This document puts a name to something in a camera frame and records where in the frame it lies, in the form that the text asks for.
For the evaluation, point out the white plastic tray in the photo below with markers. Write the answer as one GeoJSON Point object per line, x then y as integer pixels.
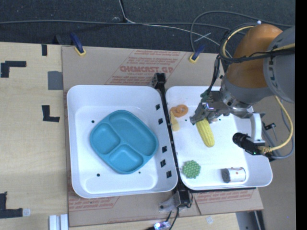
{"type": "Point", "coordinates": [81, 138]}
{"type": "Point", "coordinates": [225, 157]}

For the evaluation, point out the pale yellow wedge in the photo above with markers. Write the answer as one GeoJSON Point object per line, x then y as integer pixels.
{"type": "Point", "coordinates": [175, 123]}

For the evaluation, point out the orange pretzel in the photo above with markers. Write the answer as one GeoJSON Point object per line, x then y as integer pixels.
{"type": "Point", "coordinates": [180, 110]}

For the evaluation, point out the white can grey lid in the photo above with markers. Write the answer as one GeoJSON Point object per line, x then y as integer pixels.
{"type": "Point", "coordinates": [236, 175]}

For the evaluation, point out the green grapes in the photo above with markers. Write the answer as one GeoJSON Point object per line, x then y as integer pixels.
{"type": "Point", "coordinates": [191, 169]}

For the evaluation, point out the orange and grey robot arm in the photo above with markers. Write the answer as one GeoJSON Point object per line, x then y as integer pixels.
{"type": "Point", "coordinates": [254, 63]}

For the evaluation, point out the brown cardboard board red print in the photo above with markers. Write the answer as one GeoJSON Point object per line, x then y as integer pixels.
{"type": "Point", "coordinates": [108, 66]}

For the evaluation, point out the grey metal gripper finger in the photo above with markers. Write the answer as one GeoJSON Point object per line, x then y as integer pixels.
{"type": "Point", "coordinates": [213, 117]}
{"type": "Point", "coordinates": [197, 114]}

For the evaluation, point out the yellow corn cob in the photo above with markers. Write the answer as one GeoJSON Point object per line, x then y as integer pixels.
{"type": "Point", "coordinates": [206, 132]}

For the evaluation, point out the blue divided plate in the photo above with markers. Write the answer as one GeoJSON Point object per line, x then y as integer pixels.
{"type": "Point", "coordinates": [124, 141]}

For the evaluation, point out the black cylinder on white bracket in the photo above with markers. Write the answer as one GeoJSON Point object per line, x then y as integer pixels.
{"type": "Point", "coordinates": [251, 138]}

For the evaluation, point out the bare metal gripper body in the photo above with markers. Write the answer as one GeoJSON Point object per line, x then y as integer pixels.
{"type": "Point", "coordinates": [221, 102]}

